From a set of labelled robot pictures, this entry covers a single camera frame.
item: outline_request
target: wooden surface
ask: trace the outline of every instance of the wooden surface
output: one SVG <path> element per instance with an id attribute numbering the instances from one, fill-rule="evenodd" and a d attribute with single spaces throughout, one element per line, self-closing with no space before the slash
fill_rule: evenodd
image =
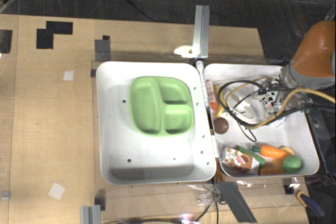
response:
<path id="1" fill-rule="evenodd" d="M 7 118 L 3 106 L 0 111 L 1 130 L 9 126 L 7 133 L 0 132 L 0 165 L 5 163 L 4 154 L 9 170 L 10 156 L 12 158 L 10 185 L 0 185 L 9 187 L 12 192 L 9 209 L 8 203 L 1 201 L 0 214 L 5 212 L 8 218 L 0 217 L 0 224 L 79 223 L 80 207 L 92 206 L 95 194 L 100 190 L 95 188 L 97 158 L 94 156 L 97 151 L 94 149 L 96 137 L 93 135 L 90 78 L 94 40 L 109 35 L 112 54 L 116 58 L 125 57 L 126 52 L 129 59 L 146 58 L 145 52 L 150 50 L 152 59 L 162 56 L 176 60 L 173 50 L 181 45 L 191 45 L 193 26 L 31 16 L 20 16 L 15 20 L 9 16 L 1 21 L 0 27 L 9 29 L 11 22 L 17 20 L 16 69 L 11 67 L 7 72 L 10 60 L 0 59 L 0 64 L 6 64 L 6 67 L 0 65 L 3 83 L 13 87 L 10 79 L 15 78 L 12 139 L 10 122 L 13 117 Z M 45 28 L 47 20 L 73 22 L 73 35 L 55 35 L 53 50 L 38 50 L 36 29 Z M 223 57 L 242 53 L 258 59 L 263 56 L 256 29 L 210 27 L 209 47 L 211 54 Z M 12 51 L 9 57 L 16 57 L 15 52 Z M 65 71 L 74 71 L 73 81 L 63 80 Z M 8 100 L 13 102 L 10 95 L 1 98 L 0 105 Z M 60 200 L 48 195 L 53 183 L 65 187 Z M 269 223 L 275 216 L 279 216 L 277 223 L 307 223 L 305 210 L 295 197 L 284 195 L 281 179 L 246 182 L 240 189 L 260 223 Z M 118 212 L 118 217 L 127 217 L 134 212 L 139 216 L 150 216 L 149 213 L 171 216 L 181 210 L 198 213 L 204 209 L 196 206 L 195 191 L 188 185 L 151 188 L 107 185 L 102 191 L 114 200 L 109 209 Z M 223 211 L 220 223 L 236 223 L 227 206 L 220 210 Z M 103 217 L 107 215 L 106 211 L 102 212 Z M 214 223 L 214 219 L 215 214 L 210 212 L 202 218 L 202 224 Z"/>

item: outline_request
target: orange bottle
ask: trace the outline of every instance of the orange bottle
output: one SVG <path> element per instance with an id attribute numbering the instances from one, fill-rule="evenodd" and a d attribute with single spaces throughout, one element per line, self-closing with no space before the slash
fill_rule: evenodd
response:
<path id="1" fill-rule="evenodd" d="M 262 156 L 271 158 L 285 158 L 289 155 L 288 152 L 269 145 L 263 145 L 261 147 L 253 146 L 252 151 L 254 153 L 259 152 Z"/>

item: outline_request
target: green divided plate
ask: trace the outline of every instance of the green divided plate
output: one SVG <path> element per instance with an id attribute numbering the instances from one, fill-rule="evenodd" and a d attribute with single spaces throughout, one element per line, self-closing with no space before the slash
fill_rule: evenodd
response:
<path id="1" fill-rule="evenodd" d="M 194 126 L 191 95 L 179 79 L 135 79 L 130 88 L 130 111 L 133 125 L 143 134 L 182 134 Z"/>

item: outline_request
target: white square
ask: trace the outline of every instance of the white square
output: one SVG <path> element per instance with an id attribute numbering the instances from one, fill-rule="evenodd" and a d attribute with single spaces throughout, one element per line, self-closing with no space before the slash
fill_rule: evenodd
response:
<path id="1" fill-rule="evenodd" d="M 51 190 L 49 191 L 49 195 L 57 200 L 61 200 L 64 191 L 65 187 L 62 187 L 61 185 L 54 183 L 53 186 L 51 187 Z"/>
<path id="2" fill-rule="evenodd" d="M 73 80 L 74 71 L 65 71 L 63 80 L 71 81 Z"/>

